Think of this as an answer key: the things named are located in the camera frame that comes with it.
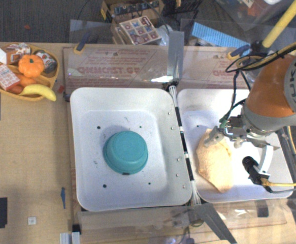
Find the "floor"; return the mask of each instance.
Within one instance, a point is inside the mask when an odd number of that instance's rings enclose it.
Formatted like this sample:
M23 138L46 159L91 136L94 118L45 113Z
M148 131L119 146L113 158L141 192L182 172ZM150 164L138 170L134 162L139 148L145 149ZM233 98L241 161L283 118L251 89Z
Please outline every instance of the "floor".
M70 20L79 19L102 22L102 0L0 0L0 41L68 43ZM281 15L265 23L274 25ZM166 18L173 29L180 25L173 18ZM214 0L203 0L197 15L198 20L234 23L229 15ZM289 24L296 28L296 16ZM292 128L296 144L296 127ZM290 197L290 208L296 221L296 192Z

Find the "white tray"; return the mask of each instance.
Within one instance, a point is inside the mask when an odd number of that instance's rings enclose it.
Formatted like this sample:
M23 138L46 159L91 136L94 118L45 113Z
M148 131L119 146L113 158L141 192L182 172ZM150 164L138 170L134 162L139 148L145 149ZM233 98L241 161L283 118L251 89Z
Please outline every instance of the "white tray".
M228 144L233 152L232 165L234 171L234 186L228 192L220 193L198 174L196 148L206 129L212 129L214 126L218 126L220 118L229 110L232 93L232 89L184 89L178 93L177 100L198 194L202 199L211 203L275 199L290 196L292 192L271 194L262 186L254 185L251 180L248 179L249 175L242 165L242 159L246 156L252 156L259 162L261 155L261 149L254 147L251 143L243 143L241 148L235 149L233 142L230 142L227 138ZM246 98L248 93L247 90L238 90L236 102ZM237 107L232 112L232 115L237 116L240 114L240 111L241 107ZM276 134L269 136L267 142L275 146L280 146ZM292 182L281 148L274 151L268 173L271 174L270 181ZM273 188L273 190L276 191L287 189L290 188Z
M171 96L161 89L79 88L70 99L77 198L88 211L185 204L191 187ZM121 175L105 162L113 134L131 130L148 146L142 171Z

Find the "white square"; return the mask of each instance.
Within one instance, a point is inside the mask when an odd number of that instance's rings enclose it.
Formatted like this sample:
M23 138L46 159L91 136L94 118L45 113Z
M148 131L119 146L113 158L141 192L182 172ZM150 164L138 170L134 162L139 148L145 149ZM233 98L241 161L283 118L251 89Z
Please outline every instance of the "white square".
M28 225L35 225L36 217L28 217Z

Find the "plastic bin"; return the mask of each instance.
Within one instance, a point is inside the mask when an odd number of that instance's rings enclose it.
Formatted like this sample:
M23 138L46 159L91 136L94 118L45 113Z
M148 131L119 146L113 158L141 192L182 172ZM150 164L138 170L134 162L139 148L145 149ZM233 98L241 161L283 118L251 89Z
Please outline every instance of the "plastic bin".
M244 30L285 11L294 0L216 0Z

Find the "teal bowl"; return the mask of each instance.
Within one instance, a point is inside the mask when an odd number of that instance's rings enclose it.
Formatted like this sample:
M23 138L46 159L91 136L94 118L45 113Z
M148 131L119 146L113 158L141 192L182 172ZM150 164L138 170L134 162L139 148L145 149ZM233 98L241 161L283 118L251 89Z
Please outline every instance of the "teal bowl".
M124 175L137 173L148 161L146 141L132 131L116 133L104 145L104 159L115 172Z

